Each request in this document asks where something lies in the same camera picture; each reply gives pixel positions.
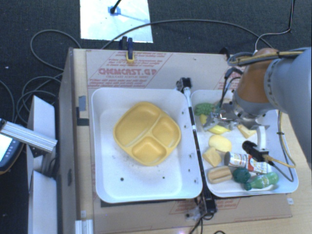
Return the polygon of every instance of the blue clamp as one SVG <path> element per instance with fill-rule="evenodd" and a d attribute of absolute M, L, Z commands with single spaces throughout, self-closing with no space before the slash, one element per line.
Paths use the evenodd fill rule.
<path fill-rule="evenodd" d="M 122 39 L 119 41 L 119 49 L 127 50 L 127 53 L 126 53 L 127 62 L 134 62 L 135 56 L 133 53 L 132 38 L 122 37 Z"/>
<path fill-rule="evenodd" d="M 126 54 L 127 62 L 134 62 L 135 55 L 133 53 L 133 41 L 132 38 L 128 38 L 128 51 Z"/>

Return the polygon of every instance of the wire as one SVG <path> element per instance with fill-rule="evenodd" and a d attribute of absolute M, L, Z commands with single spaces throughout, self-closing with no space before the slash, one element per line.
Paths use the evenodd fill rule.
<path fill-rule="evenodd" d="M 7 85 L 5 85 L 5 83 L 0 80 L 0 84 L 6 89 L 6 91 L 9 93 L 11 101 L 12 101 L 12 122 L 14 121 L 14 117 L 15 117 L 15 103 L 14 103 L 14 98 L 12 95 L 11 90 L 9 89 L 9 87 Z"/>
<path fill-rule="evenodd" d="M 223 88 L 222 88 L 221 100 L 219 101 L 218 105 L 216 106 L 217 109 L 219 109 L 219 110 L 220 110 L 221 107 L 222 107 L 223 99 L 224 99 L 224 97 L 225 97 L 225 95 L 226 95 L 226 93 L 227 93 L 227 91 L 228 91 L 228 89 L 229 89 L 229 87 L 230 87 L 230 85 L 231 85 L 231 82 L 232 82 L 233 80 L 235 80 L 235 79 L 240 78 L 240 77 L 234 77 L 234 78 L 231 79 L 230 82 L 227 84 L 227 80 L 228 80 L 228 78 L 230 77 L 230 75 L 231 75 L 233 72 L 238 73 L 239 75 L 242 75 L 242 74 L 243 74 L 243 72 L 242 72 L 241 70 L 239 70 L 238 68 L 235 68 L 235 67 L 232 67 L 232 68 L 230 68 L 230 69 L 227 70 L 227 72 L 226 72 L 226 74 L 225 74 L 225 76 L 224 76 L 224 83 L 223 83 Z"/>
<path fill-rule="evenodd" d="M 283 165 L 283 166 L 286 166 L 286 167 L 289 167 L 289 168 L 296 168 L 296 165 L 287 164 L 287 163 L 285 163 L 285 162 L 283 162 L 283 161 L 280 161 L 280 160 L 278 160 L 278 159 L 275 159 L 275 158 L 271 157 L 270 155 L 263 155 L 263 157 L 264 157 L 264 159 L 265 159 L 266 162 L 268 162 L 268 161 L 274 161 L 274 162 L 276 162 L 276 163 L 279 163 L 279 164 L 281 164 L 281 165 Z"/>
<path fill-rule="evenodd" d="M 115 38 L 113 38 L 112 40 L 110 40 L 107 44 L 105 44 L 101 49 L 106 49 L 112 42 L 114 42 L 114 40 L 124 36 L 125 34 L 131 32 L 131 31 L 134 31 L 134 30 L 137 30 L 137 29 L 140 29 L 140 28 L 143 28 L 143 27 L 146 27 L 146 26 L 151 26 L 151 25 L 157 25 L 157 24 L 163 24 L 163 23 L 174 23 L 174 22 L 205 22 L 205 23 L 218 23 L 218 24 L 225 24 L 225 25 L 230 25 L 230 26 L 233 26 L 233 27 L 237 27 L 237 28 L 240 28 L 244 31 L 247 31 L 249 32 L 250 34 L 256 36 L 256 37 L 260 37 L 259 35 L 257 35 L 255 32 L 243 27 L 243 26 L 240 26 L 238 24 L 234 24 L 234 23 L 231 23 L 231 22 L 226 22 L 226 21 L 218 21 L 218 20 L 208 20 L 208 19 L 173 19 L 173 20 L 163 20 L 163 21 L 154 21 L 154 22 L 150 22 L 150 23 L 146 23 L 146 24 L 142 24 L 142 25 L 139 25 L 137 27 L 134 27 L 132 29 L 129 29 L 121 34 L 119 34 L 118 36 L 116 36 Z M 264 39 L 261 39 L 267 46 L 269 46 L 270 48 L 273 48 L 267 41 L 265 41 Z"/>
<path fill-rule="evenodd" d="M 203 219 L 209 221 L 209 220 L 211 220 L 213 217 L 214 217 L 214 214 L 212 214 L 209 218 L 206 218 L 206 215 L 205 215 L 205 216 L 203 216 Z"/>
<path fill-rule="evenodd" d="M 55 29 L 41 30 L 41 31 L 37 32 L 36 34 L 34 34 L 34 36 L 31 38 L 31 40 L 30 40 L 30 50 L 31 50 L 32 54 L 33 54 L 40 62 L 42 62 L 43 64 L 45 64 L 45 65 L 47 65 L 47 66 L 49 66 L 49 67 L 51 67 L 51 68 L 54 68 L 54 69 L 56 69 L 56 70 L 63 71 L 62 68 L 56 67 L 56 66 L 54 66 L 54 65 L 52 65 L 52 64 L 50 64 L 50 63 L 44 61 L 43 59 L 41 59 L 41 58 L 35 53 L 35 51 L 34 51 L 34 48 L 33 48 L 34 39 L 35 39 L 38 35 L 40 35 L 40 34 L 42 34 L 42 33 L 46 33 L 46 32 L 54 32 L 54 33 L 58 33 L 58 34 L 61 34 L 61 35 L 65 35 L 65 36 L 69 37 L 73 42 L 75 42 L 75 44 L 76 44 L 80 49 L 81 49 L 81 45 L 80 45 L 79 42 L 78 42 L 75 38 L 73 38 L 71 35 L 69 35 L 69 34 L 67 34 L 67 33 L 65 33 L 65 32 L 63 32 L 63 31 L 55 30 Z"/>
<path fill-rule="evenodd" d="M 38 86 L 37 88 L 35 88 L 33 91 L 37 91 L 39 88 L 43 87 L 44 85 L 46 85 L 47 83 L 49 83 L 50 81 L 56 81 L 58 82 L 59 84 L 61 83 L 60 80 L 57 79 L 57 77 L 61 76 L 62 74 L 59 74 L 55 77 L 50 77 L 50 76 L 39 76 L 39 77 L 35 77 L 35 78 L 32 78 L 31 80 L 29 80 L 23 87 L 22 89 L 22 95 L 24 95 L 24 92 L 25 92 L 25 89 L 27 87 L 27 85 L 29 83 L 31 83 L 32 81 L 36 80 L 36 79 L 42 79 L 42 78 L 46 78 L 46 79 L 49 79 L 48 81 L 42 83 L 40 86 Z M 30 112 L 29 108 L 27 107 L 26 105 L 26 101 L 29 99 L 29 97 L 27 99 L 22 99 L 23 101 L 23 105 L 24 105 L 24 108 L 26 109 L 27 112 Z"/>
<path fill-rule="evenodd" d="M 254 45 L 254 48 L 255 48 L 256 51 L 257 51 L 257 44 L 258 44 L 259 40 L 262 39 L 264 36 L 282 35 L 282 34 L 285 34 L 285 33 L 288 33 L 288 32 L 291 31 L 292 23 L 293 23 L 294 2 L 295 2 L 295 0 L 292 0 L 291 13 L 290 13 L 290 18 L 289 18 L 289 23 L 288 23 L 288 29 L 283 31 L 283 32 L 279 32 L 279 33 L 265 33 L 265 34 L 262 34 L 261 36 L 259 36 L 259 38 L 257 39 L 257 41 L 255 42 L 255 45 Z"/>
<path fill-rule="evenodd" d="M 25 93 L 24 95 L 22 95 L 22 96 L 19 98 L 19 100 L 18 100 L 18 102 L 17 102 L 17 104 L 16 104 L 16 107 L 19 108 L 19 107 L 18 107 L 19 103 L 21 102 L 21 100 L 22 100 L 26 95 L 35 94 L 35 93 L 48 94 L 48 95 L 51 95 L 51 96 L 56 97 L 56 95 L 54 95 L 54 94 L 52 94 L 52 93 L 50 93 L 50 92 L 44 91 L 44 90 L 34 90 L 34 91 L 30 91 L 30 92 Z M 27 121 L 24 120 L 23 117 L 20 115 L 20 109 L 17 110 L 17 116 L 18 116 L 18 118 L 19 118 L 23 123 L 27 124 Z"/>
<path fill-rule="evenodd" d="M 274 163 L 272 164 L 273 167 L 275 167 L 287 180 L 289 180 L 290 182 L 294 182 L 294 178 L 293 178 L 293 173 L 291 172 L 290 168 L 290 174 L 291 174 L 291 178 L 289 178 L 281 169 L 279 169 L 278 166 L 276 166 Z"/>
<path fill-rule="evenodd" d="M 274 60 L 279 58 L 294 58 L 303 53 L 302 51 L 289 50 L 284 52 L 276 52 L 263 54 L 258 56 L 253 56 L 252 53 L 237 53 L 232 55 L 228 59 L 229 66 L 245 66 L 248 64 L 265 61 L 265 60 Z"/>
<path fill-rule="evenodd" d="M 286 141 L 285 141 L 285 135 L 282 132 L 282 116 L 283 116 L 283 113 L 281 111 L 278 111 L 278 117 L 279 117 L 278 132 L 282 133 L 282 134 L 279 134 L 279 137 L 281 139 L 282 149 L 283 149 L 283 151 L 285 151 L 285 153 L 286 153 L 287 157 L 290 159 L 290 161 L 295 165 L 295 162 L 289 153 L 289 149 L 288 149 L 288 146 L 287 146 Z"/>
<path fill-rule="evenodd" d="M 210 218 L 205 218 L 206 215 L 202 216 L 198 222 L 194 225 L 194 227 L 191 229 L 191 231 L 189 232 L 189 234 L 193 234 L 194 231 L 198 228 L 198 226 L 200 225 L 200 234 L 203 233 L 203 220 L 211 220 L 213 217 L 214 217 L 214 214 L 210 217 Z M 221 234 L 225 234 L 225 232 L 223 231 L 216 231 L 214 234 L 218 234 L 218 233 L 221 233 Z"/>
<path fill-rule="evenodd" d="M 54 161 L 54 166 L 55 166 L 55 163 L 57 161 L 57 158 L 58 158 L 58 155 L 56 155 L 53 159 L 51 159 L 50 163 L 49 163 L 49 169 L 48 171 L 51 171 L 51 166 L 52 166 L 52 162 Z"/>

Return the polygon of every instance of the toy broccoli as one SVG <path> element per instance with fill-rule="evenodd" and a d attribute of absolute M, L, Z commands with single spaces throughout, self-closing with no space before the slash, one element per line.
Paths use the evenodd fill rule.
<path fill-rule="evenodd" d="M 215 106 L 213 104 L 211 104 L 211 103 L 207 103 L 207 102 L 200 103 L 200 104 L 197 104 L 195 106 L 194 114 L 196 116 L 209 115 L 210 112 L 214 111 L 214 108 L 215 108 Z"/>
<path fill-rule="evenodd" d="M 245 184 L 251 175 L 246 168 L 239 167 L 233 172 L 233 178 L 238 183 Z"/>

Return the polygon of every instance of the white tray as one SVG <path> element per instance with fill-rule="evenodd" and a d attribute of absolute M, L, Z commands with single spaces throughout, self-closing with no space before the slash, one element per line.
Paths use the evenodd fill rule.
<path fill-rule="evenodd" d="M 181 129 L 181 141 L 157 166 L 144 166 L 114 141 L 113 127 L 141 101 L 165 111 Z M 100 88 L 92 94 L 90 131 L 94 138 L 96 190 L 108 203 L 197 197 L 202 181 L 185 96 L 168 89 Z"/>
<path fill-rule="evenodd" d="M 192 94 L 192 105 L 193 108 L 203 102 L 215 103 L 221 99 L 221 91 L 220 90 L 196 90 Z M 225 96 L 226 99 L 232 100 L 233 94 L 228 92 Z M 270 127 L 265 131 L 265 138 L 266 138 L 266 148 L 270 151 L 270 156 L 279 159 L 285 162 L 284 154 L 282 152 L 280 142 L 278 139 L 278 132 L 277 129 L 277 113 L 276 111 L 272 110 L 266 113 L 265 117 L 262 117 L 259 121 L 259 124 L 263 125 L 270 125 Z M 210 132 L 205 132 L 201 126 L 199 121 L 199 117 L 195 116 L 195 124 L 197 130 L 197 137 L 199 142 L 199 147 L 201 153 L 203 154 L 209 147 L 208 140 L 211 135 Z M 224 137 L 228 138 L 232 142 L 232 152 L 245 154 L 246 152 L 242 149 L 242 143 L 246 141 L 245 137 L 240 133 L 240 131 L 236 128 L 230 132 L 226 132 L 222 134 Z M 254 142 L 257 144 L 257 136 L 254 135 L 248 139 L 249 141 Z M 203 165 L 205 174 L 212 168 L 207 161 L 203 159 Z M 290 172 L 288 168 L 282 165 L 278 165 L 278 167 L 284 172 L 288 177 L 290 177 Z M 277 171 L 274 167 L 269 166 L 268 172 L 275 171 L 279 175 L 279 182 L 276 185 L 264 188 L 264 189 L 251 189 L 250 191 L 246 191 L 241 184 L 236 183 L 233 179 L 218 183 L 218 184 L 211 184 L 207 179 L 207 184 L 210 191 L 218 196 L 218 197 L 236 197 L 236 196 L 250 196 L 250 195 L 263 195 L 263 194 L 279 194 L 279 193 L 292 193 L 298 187 L 298 177 L 295 172 L 295 169 L 292 169 L 292 174 L 294 177 L 294 181 L 290 182 L 287 180 L 279 171 Z"/>

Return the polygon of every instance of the yellow divided tray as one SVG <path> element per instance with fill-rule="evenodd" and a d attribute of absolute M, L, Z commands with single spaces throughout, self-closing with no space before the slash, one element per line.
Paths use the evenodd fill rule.
<path fill-rule="evenodd" d="M 146 166 L 163 162 L 181 140 L 176 122 L 149 102 L 139 102 L 116 123 L 116 143 L 132 158 Z"/>

